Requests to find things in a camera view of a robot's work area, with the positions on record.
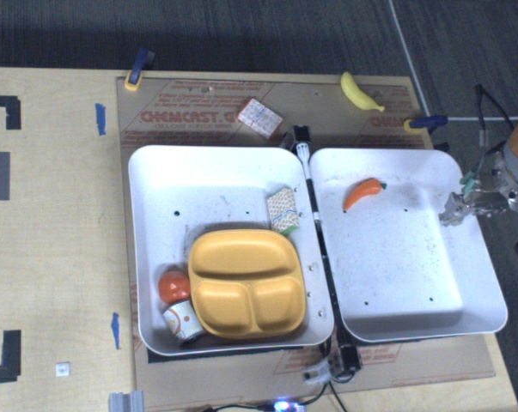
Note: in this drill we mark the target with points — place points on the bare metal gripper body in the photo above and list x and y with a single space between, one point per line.
501 195

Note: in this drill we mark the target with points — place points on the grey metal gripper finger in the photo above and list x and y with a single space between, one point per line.
452 218
457 200

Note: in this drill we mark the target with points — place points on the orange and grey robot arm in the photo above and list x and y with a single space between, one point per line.
517 142

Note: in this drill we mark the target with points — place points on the white plastic tray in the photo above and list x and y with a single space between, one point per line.
396 256
198 178

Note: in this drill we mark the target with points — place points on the orange carrot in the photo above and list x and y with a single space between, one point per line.
361 192

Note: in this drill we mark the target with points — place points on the thin black and white rod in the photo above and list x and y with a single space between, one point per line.
323 238

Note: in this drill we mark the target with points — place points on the yellow banana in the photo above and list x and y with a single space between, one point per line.
358 94

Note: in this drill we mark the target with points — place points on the orange and white patterned carton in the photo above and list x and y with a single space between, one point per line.
283 210

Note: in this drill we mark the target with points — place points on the yellow divided plate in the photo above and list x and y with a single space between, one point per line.
245 281

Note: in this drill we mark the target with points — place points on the brown cardboard board red print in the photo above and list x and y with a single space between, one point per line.
198 114

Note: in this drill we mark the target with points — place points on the orange tomato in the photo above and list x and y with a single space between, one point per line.
173 286

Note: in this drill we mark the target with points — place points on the white and orange small can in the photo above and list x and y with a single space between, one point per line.
183 322

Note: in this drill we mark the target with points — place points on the small white square block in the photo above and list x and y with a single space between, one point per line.
62 368

